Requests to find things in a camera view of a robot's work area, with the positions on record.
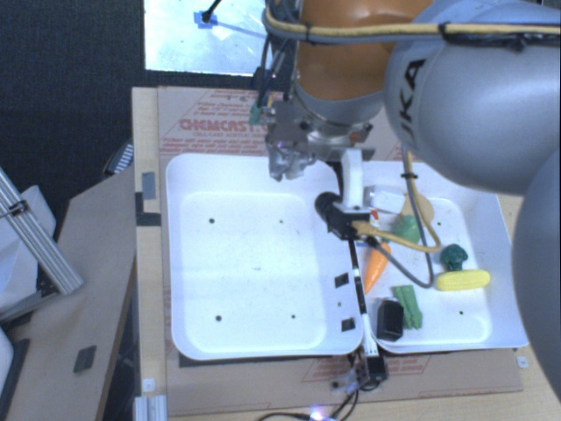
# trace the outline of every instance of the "orange carrot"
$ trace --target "orange carrot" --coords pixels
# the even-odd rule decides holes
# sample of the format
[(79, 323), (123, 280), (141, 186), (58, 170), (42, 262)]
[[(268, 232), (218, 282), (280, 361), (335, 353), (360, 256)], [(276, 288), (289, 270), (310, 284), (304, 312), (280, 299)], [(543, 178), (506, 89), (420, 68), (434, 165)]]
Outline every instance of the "orange carrot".
[[(391, 254), (392, 250), (387, 242), (381, 242), (380, 245), (382, 248), (384, 248), (385, 251)], [(370, 253), (370, 260), (368, 261), (368, 265), (366, 266), (366, 273), (364, 278), (365, 293), (368, 293), (374, 286), (376, 281), (378, 281), (378, 278), (381, 276), (382, 271), (384, 271), (386, 265), (386, 256), (377, 249), (373, 249)]]

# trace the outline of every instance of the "dark floor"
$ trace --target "dark floor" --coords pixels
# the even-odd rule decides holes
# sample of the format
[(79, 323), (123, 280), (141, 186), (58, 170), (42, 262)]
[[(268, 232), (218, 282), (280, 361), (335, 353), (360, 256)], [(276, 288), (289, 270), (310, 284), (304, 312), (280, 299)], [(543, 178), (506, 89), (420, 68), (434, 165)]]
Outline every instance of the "dark floor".
[[(143, 0), (0, 0), (0, 45), (0, 167), (22, 191), (38, 184), (59, 220), (131, 136), (132, 87), (249, 86), (240, 77), (146, 71)], [(131, 333), (107, 419), (127, 412)]]

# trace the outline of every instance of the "toy broccoli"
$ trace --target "toy broccoli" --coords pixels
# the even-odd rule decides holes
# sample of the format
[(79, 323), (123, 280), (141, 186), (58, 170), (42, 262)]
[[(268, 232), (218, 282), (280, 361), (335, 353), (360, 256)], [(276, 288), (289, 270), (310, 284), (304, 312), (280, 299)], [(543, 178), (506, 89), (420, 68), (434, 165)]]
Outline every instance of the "toy broccoli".
[(467, 260), (467, 253), (460, 245), (452, 243), (440, 252), (440, 262), (448, 271), (460, 271), (462, 263)]

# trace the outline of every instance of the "yellow cable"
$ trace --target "yellow cable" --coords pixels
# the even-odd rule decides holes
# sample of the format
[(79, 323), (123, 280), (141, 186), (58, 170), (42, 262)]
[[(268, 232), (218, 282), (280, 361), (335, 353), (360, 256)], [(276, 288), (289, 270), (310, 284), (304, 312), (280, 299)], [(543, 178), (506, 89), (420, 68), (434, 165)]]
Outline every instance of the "yellow cable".
[[(413, 159), (409, 151), (407, 151), (406, 154), (406, 161), (408, 164), (409, 171), (413, 170)], [(352, 227), (357, 230), (357, 234), (359, 236), (366, 235), (368, 237), (383, 237), (384, 239), (392, 240), (395, 243), (414, 249), (416, 251), (421, 251), (424, 253), (437, 253), (438, 251), (440, 251), (440, 248), (442, 247), (442, 243), (440, 242), (440, 238), (438, 237), (437, 233), (433, 229), (432, 225), (430, 224), (429, 221), (427, 221), (426, 217), (423, 214), (423, 210), (421, 208), (421, 205), (419, 204), (419, 198), (418, 198), (419, 193), (417, 192), (415, 180), (411, 180), (411, 193), (413, 199), (415, 200), (415, 205), (419, 210), (419, 217), (421, 218), (423, 224), (426, 226), (427, 231), (429, 231), (430, 236), (435, 241), (434, 246), (417, 245), (416, 243), (405, 240), (391, 232), (382, 231), (378, 228), (375, 228), (374, 226), (370, 225), (370, 223), (368, 223), (367, 221), (354, 221), (352, 222)]]
[[(365, 36), (388, 36), (393, 34), (442, 34), (438, 24), (388, 24), (369, 25), (353, 28), (326, 28), (324, 26), (307, 27), (302, 24), (289, 24), (274, 18), (270, 8), (266, 8), (267, 23), (284, 32), (328, 36), (337, 38), (357, 38)], [(515, 24), (446, 24), (446, 34), (513, 34), (535, 33), (561, 35), (561, 27), (546, 25)]]

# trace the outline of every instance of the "yellow corn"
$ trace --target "yellow corn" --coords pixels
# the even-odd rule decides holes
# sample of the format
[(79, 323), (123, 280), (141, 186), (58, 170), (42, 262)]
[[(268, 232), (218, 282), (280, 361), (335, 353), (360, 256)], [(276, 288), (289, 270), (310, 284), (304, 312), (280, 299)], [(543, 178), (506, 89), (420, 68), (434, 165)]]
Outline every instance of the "yellow corn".
[(485, 270), (449, 271), (437, 277), (437, 289), (443, 291), (472, 290), (485, 287), (491, 275)]

